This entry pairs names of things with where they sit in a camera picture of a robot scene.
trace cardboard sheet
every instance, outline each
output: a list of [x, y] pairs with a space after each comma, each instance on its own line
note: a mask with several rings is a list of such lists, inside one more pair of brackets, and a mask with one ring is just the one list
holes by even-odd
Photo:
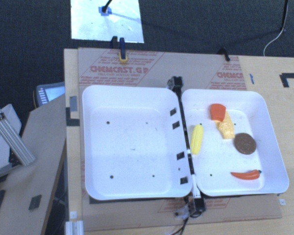
[[[79, 95], [93, 84], [165, 87], [172, 76], [184, 80], [183, 91], [197, 89], [246, 90], [237, 56], [227, 62], [221, 55], [127, 51], [129, 60], [121, 64], [118, 50], [80, 48], [78, 50]], [[81, 100], [79, 113], [82, 119]], [[180, 225], [174, 212], [185, 205], [183, 198], [97, 201], [86, 192], [83, 126], [80, 121], [82, 220], [84, 231]], [[207, 211], [192, 223], [280, 218], [276, 195], [219, 197], [206, 199]]]

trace orange carrot slice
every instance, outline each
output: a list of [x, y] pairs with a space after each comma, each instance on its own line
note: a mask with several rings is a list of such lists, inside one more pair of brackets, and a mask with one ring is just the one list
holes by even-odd
[[225, 106], [222, 104], [212, 104], [210, 106], [211, 120], [223, 121], [225, 117]]
[[252, 171], [245, 172], [245, 173], [231, 172], [231, 174], [234, 177], [237, 177], [239, 179], [246, 179], [246, 180], [257, 179], [257, 178], [259, 178], [260, 173], [261, 173], [260, 170], [252, 170]]

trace red pepper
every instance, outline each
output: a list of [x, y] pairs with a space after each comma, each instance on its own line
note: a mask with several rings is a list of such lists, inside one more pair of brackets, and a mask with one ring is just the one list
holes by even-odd
[[252, 170], [252, 171], [244, 172], [244, 173], [231, 172], [231, 174], [234, 177], [237, 177], [239, 179], [245, 179], [245, 180], [257, 179], [257, 178], [259, 178], [260, 173], [261, 173], [261, 170]]

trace metal plate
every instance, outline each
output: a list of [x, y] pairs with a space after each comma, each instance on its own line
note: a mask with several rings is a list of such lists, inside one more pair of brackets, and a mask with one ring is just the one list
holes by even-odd
[[144, 43], [138, 0], [112, 0], [111, 14], [100, 8], [109, 0], [71, 0], [72, 39], [111, 41], [124, 37], [128, 43]]

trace plastic corn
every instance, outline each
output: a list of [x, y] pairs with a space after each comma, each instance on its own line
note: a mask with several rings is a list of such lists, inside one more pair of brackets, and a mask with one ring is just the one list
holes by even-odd
[[203, 128], [200, 124], [195, 125], [191, 138], [191, 153], [198, 154], [201, 147]]
[[233, 139], [235, 137], [234, 125], [227, 111], [225, 112], [224, 120], [218, 123], [218, 130], [222, 133], [224, 139]]

